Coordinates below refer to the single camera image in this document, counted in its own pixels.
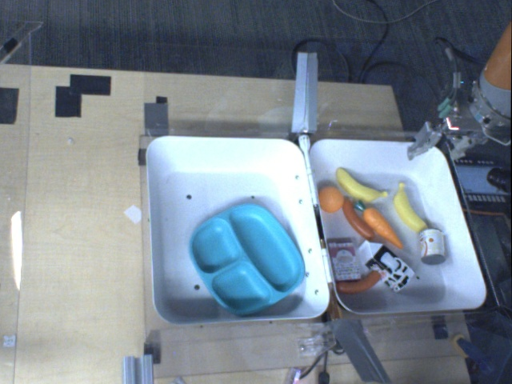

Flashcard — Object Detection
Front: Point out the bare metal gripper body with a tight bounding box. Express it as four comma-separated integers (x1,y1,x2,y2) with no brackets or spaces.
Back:
438,92,512,148

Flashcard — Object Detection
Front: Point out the yellow banana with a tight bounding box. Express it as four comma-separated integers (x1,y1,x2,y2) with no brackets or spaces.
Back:
334,167,390,205
393,182,430,234

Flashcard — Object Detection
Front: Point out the orange carrot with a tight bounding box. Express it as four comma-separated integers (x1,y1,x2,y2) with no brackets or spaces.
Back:
354,200,405,250

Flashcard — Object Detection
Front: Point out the brown sausage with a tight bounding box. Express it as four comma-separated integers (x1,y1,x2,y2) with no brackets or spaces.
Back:
336,270,382,295
342,197,377,242

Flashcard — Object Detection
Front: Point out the white printed cup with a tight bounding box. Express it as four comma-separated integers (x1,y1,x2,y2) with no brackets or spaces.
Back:
418,227,447,266

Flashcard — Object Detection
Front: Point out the orange toy fruit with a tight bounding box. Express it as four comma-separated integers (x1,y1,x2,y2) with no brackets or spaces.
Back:
318,186,346,214

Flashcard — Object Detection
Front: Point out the black and white carton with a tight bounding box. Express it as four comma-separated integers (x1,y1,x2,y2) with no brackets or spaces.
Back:
358,241,420,294

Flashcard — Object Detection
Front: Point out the red and white carton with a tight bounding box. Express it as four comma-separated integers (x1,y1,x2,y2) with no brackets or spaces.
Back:
326,237,362,283

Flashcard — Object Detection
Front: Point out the white plastic tray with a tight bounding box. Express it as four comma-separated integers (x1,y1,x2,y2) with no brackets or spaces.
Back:
145,135,332,326
309,138,488,316

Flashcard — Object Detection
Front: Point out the blue divided plate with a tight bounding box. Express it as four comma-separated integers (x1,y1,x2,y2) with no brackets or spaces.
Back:
189,203,307,318

